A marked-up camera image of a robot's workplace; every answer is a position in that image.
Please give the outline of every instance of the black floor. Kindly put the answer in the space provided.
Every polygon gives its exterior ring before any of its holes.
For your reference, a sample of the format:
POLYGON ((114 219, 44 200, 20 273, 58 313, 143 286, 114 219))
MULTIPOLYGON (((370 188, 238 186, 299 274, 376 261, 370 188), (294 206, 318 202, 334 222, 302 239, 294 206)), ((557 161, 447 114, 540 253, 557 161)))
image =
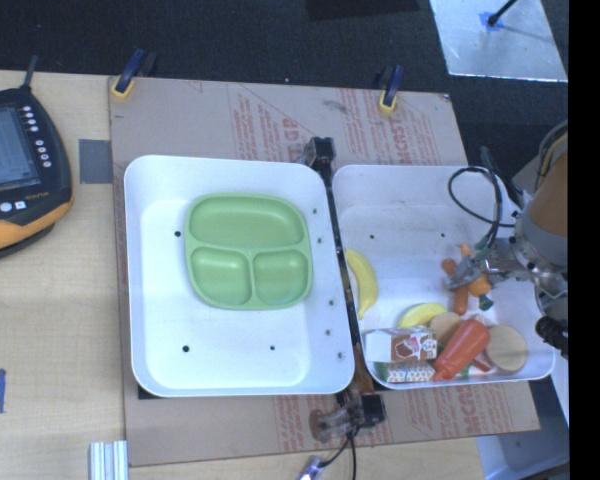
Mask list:
MULTIPOLYGON (((566 72, 569 0, 541 0, 566 72)), ((429 0, 0 0, 0 69, 119 74, 136 47, 154 76, 447 93, 470 163, 512 176, 567 119, 568 84, 450 76, 429 0)))

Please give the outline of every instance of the orange carrot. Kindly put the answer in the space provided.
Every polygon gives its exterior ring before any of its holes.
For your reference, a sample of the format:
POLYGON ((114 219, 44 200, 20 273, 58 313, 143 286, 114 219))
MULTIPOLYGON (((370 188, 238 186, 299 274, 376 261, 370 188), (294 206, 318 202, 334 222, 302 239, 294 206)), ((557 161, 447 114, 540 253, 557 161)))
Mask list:
POLYGON ((433 380, 455 377, 487 347, 490 340, 491 333, 486 325, 473 318, 464 320, 433 363, 436 370, 433 380))
MULTIPOLYGON (((442 269, 445 274, 452 276, 458 264, 453 258, 445 258, 442 260, 442 269)), ((469 287, 465 284, 458 286, 453 291, 453 312, 462 316, 467 312, 467 305, 469 303, 469 287)))
MULTIPOLYGON (((469 257, 473 258, 473 252, 471 252, 471 248, 465 242, 460 244, 460 252, 462 253, 462 259, 465 256, 469 255, 469 257)), ((474 279, 469 283, 469 293, 474 297, 480 297, 480 295, 486 295, 491 290, 491 283, 487 279, 485 274, 480 274, 477 279, 474 279)))

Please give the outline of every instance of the red bottle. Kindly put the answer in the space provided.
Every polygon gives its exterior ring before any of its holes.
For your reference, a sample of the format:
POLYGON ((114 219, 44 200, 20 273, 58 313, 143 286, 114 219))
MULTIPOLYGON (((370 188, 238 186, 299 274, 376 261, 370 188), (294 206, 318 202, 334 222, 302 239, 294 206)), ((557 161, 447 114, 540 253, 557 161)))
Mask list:
POLYGON ((490 340, 491 334, 486 325, 473 318, 463 321, 433 363, 436 370, 433 380, 455 377, 487 347, 490 340))

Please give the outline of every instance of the table surface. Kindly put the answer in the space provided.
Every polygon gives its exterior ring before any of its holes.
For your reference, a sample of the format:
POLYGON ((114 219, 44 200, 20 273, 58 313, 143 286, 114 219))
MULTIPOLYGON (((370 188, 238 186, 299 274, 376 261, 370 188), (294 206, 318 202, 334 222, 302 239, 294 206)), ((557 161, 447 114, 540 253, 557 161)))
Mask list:
MULTIPOLYGON (((0 90, 23 76, 0 71, 0 90)), ((87 479, 89 444, 125 439, 112 185, 80 184, 77 170, 79 139, 110 140, 107 77, 35 73, 32 88, 65 141, 75 202, 48 236, 0 259, 0 479, 87 479)), ((294 478, 311 455, 131 468, 129 478, 294 478)), ((356 455, 363 480, 484 477, 474 438, 356 455)), ((346 451, 321 479, 351 476, 346 451)))

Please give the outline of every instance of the banana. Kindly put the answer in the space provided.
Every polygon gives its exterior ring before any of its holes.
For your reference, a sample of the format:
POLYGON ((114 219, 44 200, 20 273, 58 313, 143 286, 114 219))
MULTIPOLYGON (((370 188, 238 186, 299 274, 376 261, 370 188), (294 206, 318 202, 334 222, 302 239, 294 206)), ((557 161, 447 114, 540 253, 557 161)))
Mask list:
POLYGON ((345 249, 344 256, 358 283, 358 320, 362 320, 367 309, 378 300, 378 280, 371 263, 361 253, 345 249))

